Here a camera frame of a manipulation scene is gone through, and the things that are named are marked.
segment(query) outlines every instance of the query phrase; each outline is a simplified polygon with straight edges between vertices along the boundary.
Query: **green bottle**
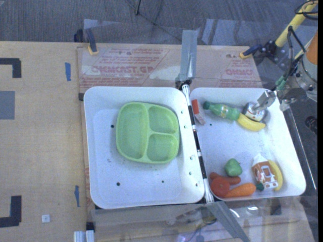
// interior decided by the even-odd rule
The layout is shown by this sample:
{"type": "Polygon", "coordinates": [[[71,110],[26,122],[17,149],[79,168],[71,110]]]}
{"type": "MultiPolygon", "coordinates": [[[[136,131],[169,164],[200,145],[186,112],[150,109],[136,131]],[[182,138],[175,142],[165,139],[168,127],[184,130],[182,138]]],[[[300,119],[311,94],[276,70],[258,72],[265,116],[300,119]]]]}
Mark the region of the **green bottle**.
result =
{"type": "Polygon", "coordinates": [[[238,120],[240,111],[236,108],[226,106],[224,104],[212,104],[206,101],[203,105],[204,109],[211,110],[215,115],[229,119],[238,120]]]}

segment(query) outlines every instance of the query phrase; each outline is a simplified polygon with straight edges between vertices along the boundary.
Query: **gray floor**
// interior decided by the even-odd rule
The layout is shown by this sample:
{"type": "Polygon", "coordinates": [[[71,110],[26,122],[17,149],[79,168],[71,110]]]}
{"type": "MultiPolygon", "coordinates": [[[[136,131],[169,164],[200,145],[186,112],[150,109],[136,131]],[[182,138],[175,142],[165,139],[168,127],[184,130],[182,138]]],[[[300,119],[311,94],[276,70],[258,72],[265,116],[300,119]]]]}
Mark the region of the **gray floor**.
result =
{"type": "MultiPolygon", "coordinates": [[[[109,23],[95,30],[97,42],[180,44],[184,28],[199,30],[199,44],[253,46],[276,39],[305,1],[142,0],[140,13],[135,15],[137,0],[0,0],[0,40],[74,42],[76,31],[90,19],[109,23]]],[[[317,21],[305,20],[296,33],[306,44],[317,28],[317,21]]],[[[297,52],[299,46],[295,43],[294,47],[297,52]]],[[[264,83],[282,74],[270,60],[260,63],[258,70],[264,83]]],[[[299,131],[294,136],[295,147],[307,179],[304,195],[314,198],[307,211],[309,219],[314,219],[313,233],[318,240],[317,189],[313,185],[317,186],[317,136],[304,124],[308,116],[317,117],[317,103],[297,102],[292,112],[299,131]]]]}

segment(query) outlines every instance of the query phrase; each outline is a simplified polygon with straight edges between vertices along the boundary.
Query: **yellow bar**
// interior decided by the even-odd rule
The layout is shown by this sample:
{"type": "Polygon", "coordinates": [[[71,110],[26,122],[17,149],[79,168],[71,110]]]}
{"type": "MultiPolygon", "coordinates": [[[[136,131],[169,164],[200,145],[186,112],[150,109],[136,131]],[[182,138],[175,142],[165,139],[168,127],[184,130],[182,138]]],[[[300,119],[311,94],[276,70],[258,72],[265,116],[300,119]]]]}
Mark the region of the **yellow bar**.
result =
{"type": "MultiPolygon", "coordinates": [[[[310,12],[314,9],[314,7],[316,6],[316,4],[313,4],[313,5],[308,5],[307,6],[307,12],[310,12]]],[[[293,30],[295,31],[299,25],[302,24],[302,22],[305,20],[306,18],[301,15],[301,14],[297,14],[293,19],[292,21],[288,24],[288,26],[293,26],[293,30]]],[[[282,32],[282,34],[276,39],[275,41],[275,45],[277,47],[283,47],[284,44],[286,43],[287,41],[287,33],[288,33],[288,26],[286,27],[286,29],[282,32]]]]}

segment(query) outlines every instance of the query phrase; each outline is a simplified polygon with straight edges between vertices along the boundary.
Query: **yellow banana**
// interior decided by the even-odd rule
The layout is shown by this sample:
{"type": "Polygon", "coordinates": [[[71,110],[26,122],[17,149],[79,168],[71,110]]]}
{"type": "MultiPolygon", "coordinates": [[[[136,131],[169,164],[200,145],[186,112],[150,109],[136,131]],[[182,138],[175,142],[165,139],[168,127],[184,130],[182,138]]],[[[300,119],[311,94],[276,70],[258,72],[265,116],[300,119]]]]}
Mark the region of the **yellow banana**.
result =
{"type": "Polygon", "coordinates": [[[266,124],[253,121],[246,117],[244,114],[239,115],[237,122],[242,125],[244,128],[249,129],[251,131],[260,131],[265,128],[266,124]]]}
{"type": "Polygon", "coordinates": [[[278,191],[283,185],[282,172],[281,172],[281,170],[279,169],[279,167],[277,166],[277,164],[274,161],[269,159],[268,162],[271,165],[272,170],[273,170],[273,174],[276,176],[277,182],[278,182],[278,187],[274,188],[274,190],[278,191]]]}

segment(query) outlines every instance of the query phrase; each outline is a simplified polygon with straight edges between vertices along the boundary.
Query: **gray square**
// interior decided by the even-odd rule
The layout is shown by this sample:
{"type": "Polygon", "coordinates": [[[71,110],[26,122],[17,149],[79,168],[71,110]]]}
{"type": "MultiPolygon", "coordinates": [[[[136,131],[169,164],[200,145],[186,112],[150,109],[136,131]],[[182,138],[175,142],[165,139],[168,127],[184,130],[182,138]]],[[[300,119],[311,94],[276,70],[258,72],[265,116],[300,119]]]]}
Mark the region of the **gray square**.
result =
{"type": "Polygon", "coordinates": [[[14,91],[0,91],[0,119],[15,119],[14,91]]]}

